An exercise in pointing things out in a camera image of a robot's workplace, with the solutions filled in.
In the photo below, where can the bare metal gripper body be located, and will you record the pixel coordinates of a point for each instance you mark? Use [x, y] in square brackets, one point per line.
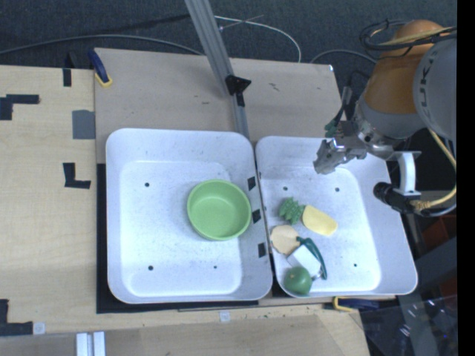
[350, 141]

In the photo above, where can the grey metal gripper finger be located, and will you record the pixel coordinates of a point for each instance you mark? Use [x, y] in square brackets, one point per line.
[324, 152]
[334, 163]

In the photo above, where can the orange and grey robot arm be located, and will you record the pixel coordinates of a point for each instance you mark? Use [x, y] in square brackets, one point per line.
[397, 87]

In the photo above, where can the yellow and green toy pineapple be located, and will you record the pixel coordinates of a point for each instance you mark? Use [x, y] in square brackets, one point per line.
[318, 220]

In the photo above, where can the white plastic tray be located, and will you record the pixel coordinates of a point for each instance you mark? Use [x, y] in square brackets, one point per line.
[159, 217]
[356, 236]

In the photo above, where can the tan toy biscuit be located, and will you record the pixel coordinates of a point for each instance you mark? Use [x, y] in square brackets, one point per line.
[282, 239]

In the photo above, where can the dark green toy pepper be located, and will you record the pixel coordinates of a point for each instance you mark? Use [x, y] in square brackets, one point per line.
[317, 254]

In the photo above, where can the white carton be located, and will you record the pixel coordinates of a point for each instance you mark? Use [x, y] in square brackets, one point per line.
[306, 260]

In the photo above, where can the green bowl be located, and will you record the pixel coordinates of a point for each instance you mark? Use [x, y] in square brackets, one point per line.
[219, 210]

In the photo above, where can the green toy apple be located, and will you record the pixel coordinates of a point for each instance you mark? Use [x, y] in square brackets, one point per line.
[297, 281]

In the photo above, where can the brown cardboard board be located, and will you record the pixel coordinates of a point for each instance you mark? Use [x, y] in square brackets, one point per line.
[167, 95]

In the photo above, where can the black cylinder on white bracket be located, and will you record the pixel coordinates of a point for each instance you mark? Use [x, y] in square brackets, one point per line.
[407, 174]

